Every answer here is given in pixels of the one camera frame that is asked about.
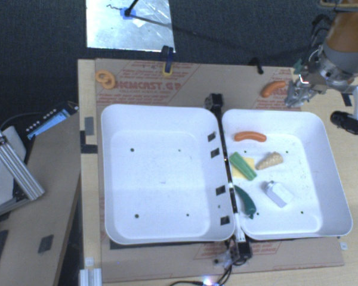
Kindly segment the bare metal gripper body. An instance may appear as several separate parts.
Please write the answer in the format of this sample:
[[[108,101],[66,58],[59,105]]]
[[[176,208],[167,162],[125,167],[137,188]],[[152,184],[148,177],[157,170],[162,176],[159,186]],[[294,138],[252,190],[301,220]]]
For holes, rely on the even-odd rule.
[[[305,66],[297,80],[297,89],[307,95],[325,94],[328,89],[351,93],[354,76],[338,68]]]

